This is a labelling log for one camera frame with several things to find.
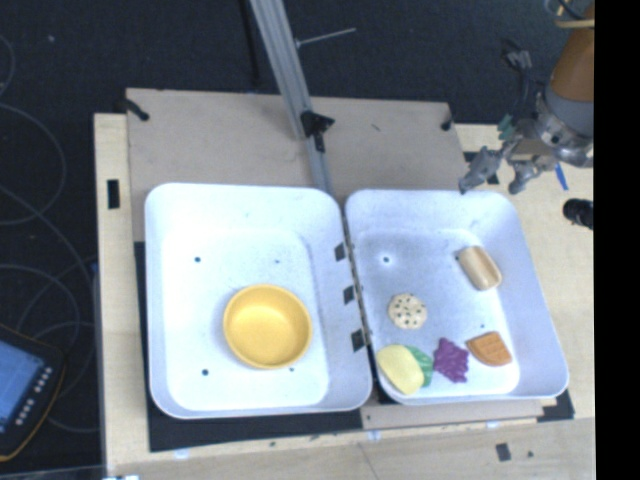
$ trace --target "toy food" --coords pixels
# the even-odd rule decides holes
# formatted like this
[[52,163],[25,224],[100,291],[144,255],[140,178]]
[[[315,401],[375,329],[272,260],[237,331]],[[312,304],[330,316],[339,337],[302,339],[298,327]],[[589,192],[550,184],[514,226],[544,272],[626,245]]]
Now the toy food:
[[491,256],[479,245],[458,253],[458,261],[471,283],[478,290],[494,288],[502,282],[502,274]]
[[401,293],[392,297],[387,313],[400,329],[419,329],[427,321],[427,307],[411,293]]
[[467,382],[469,351],[458,347],[446,338],[440,338],[433,353],[433,369],[452,382]]
[[377,352],[376,361],[389,382],[405,395],[431,383],[433,360],[416,347],[388,345]]
[[474,357],[489,366],[504,366],[513,359],[499,332],[490,331],[467,341]]

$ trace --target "cookie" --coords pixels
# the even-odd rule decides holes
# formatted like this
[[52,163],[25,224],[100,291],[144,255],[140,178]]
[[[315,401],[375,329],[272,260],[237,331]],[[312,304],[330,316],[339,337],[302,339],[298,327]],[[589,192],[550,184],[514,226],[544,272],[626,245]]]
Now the cookie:
[[427,321],[427,307],[411,293],[395,295],[389,302],[387,314],[400,329],[419,329]]
[[504,366],[513,361],[499,332],[490,331],[467,341],[467,348],[481,363],[489,366]]

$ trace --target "tablet screen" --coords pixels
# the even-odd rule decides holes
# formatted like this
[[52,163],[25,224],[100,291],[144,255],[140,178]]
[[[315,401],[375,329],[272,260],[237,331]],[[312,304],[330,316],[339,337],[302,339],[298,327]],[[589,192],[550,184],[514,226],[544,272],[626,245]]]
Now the tablet screen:
[[0,429],[20,404],[44,361],[0,340]]

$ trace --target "black mat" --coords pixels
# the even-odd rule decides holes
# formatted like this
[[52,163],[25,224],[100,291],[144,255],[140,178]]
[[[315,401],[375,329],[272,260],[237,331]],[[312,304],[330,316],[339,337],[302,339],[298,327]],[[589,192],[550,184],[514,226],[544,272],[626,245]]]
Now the black mat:
[[242,418],[211,418],[187,421],[163,413],[149,393],[147,370],[146,290],[144,243],[134,244],[140,307],[140,325],[147,386],[147,419],[151,451],[175,450],[206,444],[279,437],[314,436],[349,430],[362,430],[360,411],[259,416]]

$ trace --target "wooden board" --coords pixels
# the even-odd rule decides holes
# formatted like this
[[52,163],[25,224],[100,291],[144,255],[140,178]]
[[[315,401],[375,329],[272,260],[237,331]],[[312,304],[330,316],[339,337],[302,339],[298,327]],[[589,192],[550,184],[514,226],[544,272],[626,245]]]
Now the wooden board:
[[595,479],[593,419],[464,429],[430,435],[389,435],[339,446],[137,462],[121,471],[154,480],[554,480]]
[[[312,187],[304,142],[281,96],[129,89],[149,119],[128,119],[134,238],[147,193],[171,182]],[[465,168],[445,103],[313,98],[334,197],[361,188],[456,189]]]
[[[403,103],[395,104],[400,107],[403,106]],[[282,118],[283,123],[286,124],[286,116],[283,115]],[[464,411],[459,412],[457,415],[455,411],[434,414],[432,419],[423,418],[418,422],[411,415],[400,414],[402,411],[398,411],[398,417],[394,418],[390,416],[386,408],[380,409],[374,406],[363,408],[363,411],[369,411],[366,415],[371,417],[370,419],[365,417],[365,421],[369,423],[365,423],[364,432],[337,436],[279,439],[277,441],[232,443],[213,447],[205,446],[177,453],[149,453],[147,448],[148,429],[142,375],[137,287],[135,285],[132,250],[134,240],[132,201],[135,200],[135,196],[130,198],[130,171],[128,166],[130,160],[129,148],[132,145],[128,144],[129,138],[127,135],[127,124],[129,123],[129,128],[131,128],[132,119],[134,118],[129,117],[127,119],[127,117],[119,115],[97,115],[95,119],[102,292],[104,438],[106,463],[111,474],[140,474],[148,466],[158,470],[171,471],[174,466],[177,466],[184,473],[181,473],[181,475],[188,475],[189,478],[198,478],[200,477],[198,476],[198,471],[201,473],[204,471],[202,464],[207,463],[211,457],[229,456],[229,464],[234,463],[240,467],[239,465],[247,459],[243,460],[238,454],[251,453],[251,457],[254,457],[254,453],[271,455],[272,452],[282,449],[305,449],[307,451],[304,453],[310,454],[309,456],[305,455],[310,457],[306,460],[321,463],[321,457],[325,456],[324,452],[322,452],[323,449],[340,445],[340,449],[344,448],[346,450],[345,460],[351,461],[354,459],[355,463],[358,464],[356,467],[361,468],[357,470],[367,475],[371,473],[371,467],[369,466],[371,457],[364,456],[358,450],[362,450],[363,443],[367,443],[368,439],[376,434],[370,434],[366,430],[375,430],[376,427],[391,425],[398,430],[387,430],[383,432],[383,435],[397,439],[406,437],[406,432],[410,432],[414,437],[424,435],[428,437],[434,431],[448,435],[452,429],[460,432],[460,430],[480,431],[486,428],[486,418],[484,421],[476,423],[456,424],[456,421],[472,421],[475,419],[473,415]],[[493,140],[492,130],[489,127],[458,127],[458,131],[461,135],[460,142],[462,143],[462,148],[459,144],[454,148],[458,153],[461,152],[461,149],[474,148],[476,146],[474,144],[475,139]],[[457,176],[458,173],[450,174],[448,183],[450,184],[454,178],[457,179]],[[582,178],[573,178],[575,186],[579,184],[584,186],[584,197],[588,197],[589,179],[586,176],[582,176]],[[118,180],[120,188],[119,208],[108,208],[106,183],[108,180]],[[567,359],[572,375],[571,395],[577,408],[577,416],[580,419],[591,421],[595,416],[593,369],[590,366],[593,364],[593,293],[592,290],[589,290],[589,286],[592,286],[593,263],[592,261],[589,263],[588,259],[585,260],[584,249],[589,248],[592,233],[588,230],[571,226],[566,220],[563,220],[561,215],[557,216],[556,210],[559,202],[563,202],[568,196],[566,193],[559,192],[556,194],[553,191],[553,195],[549,196],[549,183],[552,182],[552,179],[532,182],[532,190],[529,192],[532,195],[518,199],[515,204],[517,207],[520,205],[518,210],[522,215],[523,227],[531,245],[532,256],[541,277],[543,291],[552,310],[554,322],[559,328],[563,348],[567,351]],[[502,190],[502,188],[489,187],[492,190]],[[552,223],[549,221],[549,214],[551,214]],[[554,229],[554,234],[551,238],[549,236],[549,226]],[[553,244],[552,248],[548,247],[549,240]],[[587,250],[586,254],[587,258],[593,258],[592,252],[589,253]],[[576,296],[575,291],[580,291],[581,295]],[[575,348],[568,349],[567,343],[574,345]],[[539,412],[538,405],[534,404],[533,409],[536,414]],[[531,407],[524,414],[518,411],[507,411],[509,414],[506,417],[516,418],[519,423],[532,422],[534,420],[530,417],[531,412]],[[496,416],[496,419],[500,419],[499,413],[499,410],[495,414],[489,413],[489,418],[493,419]],[[412,421],[425,426],[416,429],[412,427]],[[567,429],[563,427],[562,432],[573,433],[575,427],[571,425],[572,423],[567,422]],[[547,423],[536,425],[536,431],[538,431],[538,427],[556,428],[548,425]],[[296,454],[302,452],[291,453],[293,454],[292,460],[295,460]],[[588,462],[586,452],[582,455],[584,461]],[[278,457],[285,462],[288,460],[284,458],[284,455],[279,455]],[[259,465],[261,461],[262,458],[256,456],[255,464]]]

